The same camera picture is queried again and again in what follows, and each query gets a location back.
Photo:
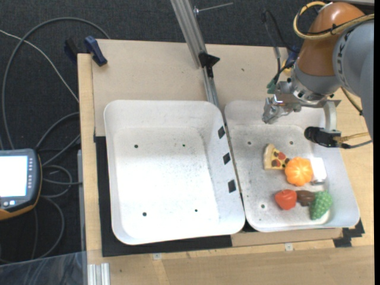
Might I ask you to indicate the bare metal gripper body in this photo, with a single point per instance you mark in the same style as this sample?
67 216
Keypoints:
287 95

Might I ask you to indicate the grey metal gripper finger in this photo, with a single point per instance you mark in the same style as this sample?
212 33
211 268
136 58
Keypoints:
267 111
276 114

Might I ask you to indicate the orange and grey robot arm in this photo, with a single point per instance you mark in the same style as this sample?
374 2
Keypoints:
351 58

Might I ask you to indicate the toy pizza slice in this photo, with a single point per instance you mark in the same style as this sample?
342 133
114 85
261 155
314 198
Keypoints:
274 158

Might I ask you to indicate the orange toy pumpkin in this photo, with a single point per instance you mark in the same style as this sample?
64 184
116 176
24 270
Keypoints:
299 171

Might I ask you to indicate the small white carton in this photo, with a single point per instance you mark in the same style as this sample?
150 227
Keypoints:
319 168

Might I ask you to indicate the white plastic tray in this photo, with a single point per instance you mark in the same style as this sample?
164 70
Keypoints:
160 177
258 186

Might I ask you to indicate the brown toy food piece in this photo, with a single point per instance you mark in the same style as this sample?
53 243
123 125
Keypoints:
305 197

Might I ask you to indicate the green toy grapes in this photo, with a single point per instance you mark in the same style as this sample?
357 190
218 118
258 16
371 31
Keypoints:
320 205

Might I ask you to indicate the pale brown flat board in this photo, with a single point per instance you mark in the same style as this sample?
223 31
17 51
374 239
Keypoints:
154 76

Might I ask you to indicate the black cylinder on white bracket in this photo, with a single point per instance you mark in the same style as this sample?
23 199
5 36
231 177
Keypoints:
320 136

